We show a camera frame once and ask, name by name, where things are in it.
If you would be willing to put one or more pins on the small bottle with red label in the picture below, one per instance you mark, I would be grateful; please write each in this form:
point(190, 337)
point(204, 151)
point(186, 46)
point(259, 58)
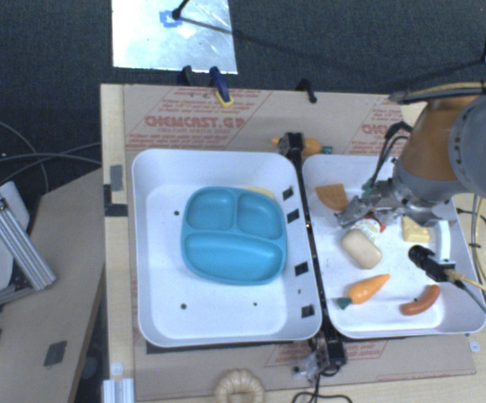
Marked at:
point(368, 228)

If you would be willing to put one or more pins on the beige doughnut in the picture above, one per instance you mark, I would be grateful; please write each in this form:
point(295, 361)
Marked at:
point(226, 386)

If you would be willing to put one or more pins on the yellow cheese wedge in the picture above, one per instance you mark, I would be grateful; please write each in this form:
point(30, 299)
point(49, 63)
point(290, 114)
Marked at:
point(414, 231)

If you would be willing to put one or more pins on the blue divided plate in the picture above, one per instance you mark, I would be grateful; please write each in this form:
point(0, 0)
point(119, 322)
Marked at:
point(230, 242)

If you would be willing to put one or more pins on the brown cardboard board red print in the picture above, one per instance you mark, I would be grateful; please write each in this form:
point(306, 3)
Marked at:
point(209, 120)

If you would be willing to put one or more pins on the black cylinder on white bracket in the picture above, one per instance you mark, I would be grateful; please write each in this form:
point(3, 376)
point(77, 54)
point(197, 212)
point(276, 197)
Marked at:
point(427, 263)

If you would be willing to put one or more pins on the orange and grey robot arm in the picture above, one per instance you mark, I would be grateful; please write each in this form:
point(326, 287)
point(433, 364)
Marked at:
point(469, 141)

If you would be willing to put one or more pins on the orange sausage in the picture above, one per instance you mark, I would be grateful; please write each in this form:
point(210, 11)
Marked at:
point(423, 301)

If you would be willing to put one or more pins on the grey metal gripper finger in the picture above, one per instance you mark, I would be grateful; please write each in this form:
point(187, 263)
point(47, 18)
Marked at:
point(387, 216)
point(353, 211)

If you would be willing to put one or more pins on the white plastic tray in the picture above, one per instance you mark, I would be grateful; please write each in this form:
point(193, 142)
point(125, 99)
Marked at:
point(385, 317)
point(226, 309)

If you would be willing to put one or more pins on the orange pizza slice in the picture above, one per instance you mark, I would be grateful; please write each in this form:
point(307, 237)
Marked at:
point(332, 196)

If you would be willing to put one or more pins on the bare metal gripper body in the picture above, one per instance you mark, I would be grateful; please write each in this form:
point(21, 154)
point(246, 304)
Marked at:
point(393, 202)

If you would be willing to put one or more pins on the orange carrot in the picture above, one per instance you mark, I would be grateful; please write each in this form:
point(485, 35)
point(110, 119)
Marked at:
point(366, 290)
point(311, 145)

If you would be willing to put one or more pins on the beige toy bread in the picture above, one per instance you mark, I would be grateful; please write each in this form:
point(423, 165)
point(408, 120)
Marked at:
point(362, 248)

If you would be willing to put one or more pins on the thin black and white rod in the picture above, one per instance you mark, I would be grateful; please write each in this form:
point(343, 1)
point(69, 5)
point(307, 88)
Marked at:
point(311, 242)

